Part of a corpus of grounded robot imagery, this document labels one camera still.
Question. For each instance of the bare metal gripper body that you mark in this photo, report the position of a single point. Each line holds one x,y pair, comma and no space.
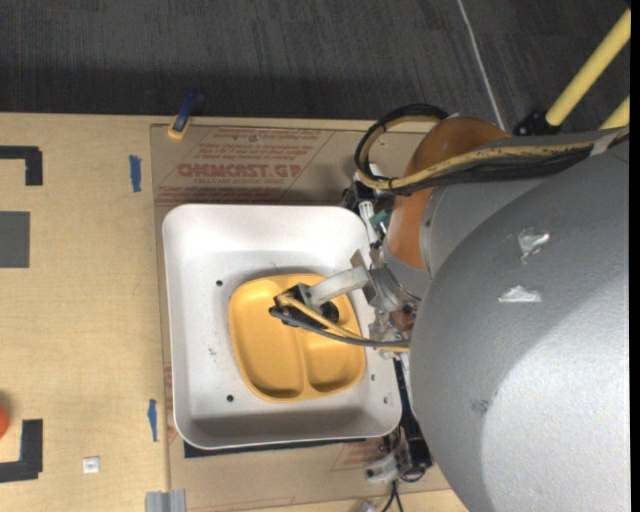
385,290

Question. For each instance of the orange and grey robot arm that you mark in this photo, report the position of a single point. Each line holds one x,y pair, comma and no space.
525,325

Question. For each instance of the yellow divided plate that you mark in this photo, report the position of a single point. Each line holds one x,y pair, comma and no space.
280,360

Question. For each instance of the white plastic tray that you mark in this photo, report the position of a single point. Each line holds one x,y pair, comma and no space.
200,300

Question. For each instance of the brown cardboard board red print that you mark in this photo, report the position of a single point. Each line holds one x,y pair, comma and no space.
240,165

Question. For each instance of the small white square block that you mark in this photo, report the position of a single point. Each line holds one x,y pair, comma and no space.
91,464

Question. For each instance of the orange round object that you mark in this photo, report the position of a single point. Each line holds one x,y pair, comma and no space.
2,422

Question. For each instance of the black cylinder on white bracket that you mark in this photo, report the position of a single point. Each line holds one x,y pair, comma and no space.
340,285

